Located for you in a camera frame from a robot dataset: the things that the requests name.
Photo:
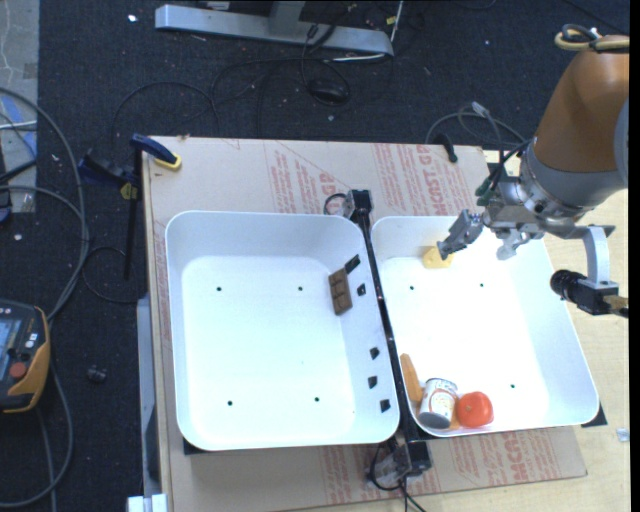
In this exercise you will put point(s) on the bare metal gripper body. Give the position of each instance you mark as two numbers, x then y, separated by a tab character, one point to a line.
515	212

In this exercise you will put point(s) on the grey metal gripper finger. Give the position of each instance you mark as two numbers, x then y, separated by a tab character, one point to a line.
511	245
460	235

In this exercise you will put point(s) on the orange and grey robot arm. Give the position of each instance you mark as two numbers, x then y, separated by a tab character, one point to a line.
580	125

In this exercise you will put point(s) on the yellow cheese wedge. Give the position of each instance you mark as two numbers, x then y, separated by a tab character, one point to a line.
431	259

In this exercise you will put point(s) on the white plastic tray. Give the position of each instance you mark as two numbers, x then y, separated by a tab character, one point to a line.
260	330
480	330

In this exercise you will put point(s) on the thin black rod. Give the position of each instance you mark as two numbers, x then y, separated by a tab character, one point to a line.
382	300

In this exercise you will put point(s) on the brown chocolate bar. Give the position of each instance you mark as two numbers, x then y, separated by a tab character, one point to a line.
340	292

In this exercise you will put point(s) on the white can with red label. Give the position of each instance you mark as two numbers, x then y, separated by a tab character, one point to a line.
438	402

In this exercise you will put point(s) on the red tomato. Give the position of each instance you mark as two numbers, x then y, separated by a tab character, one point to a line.
474	410

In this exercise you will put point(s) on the brown cardboard board red print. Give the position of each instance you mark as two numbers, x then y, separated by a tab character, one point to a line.
280	170

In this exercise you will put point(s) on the black cylinder on white bracket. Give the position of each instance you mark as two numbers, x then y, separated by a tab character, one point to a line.
597	255

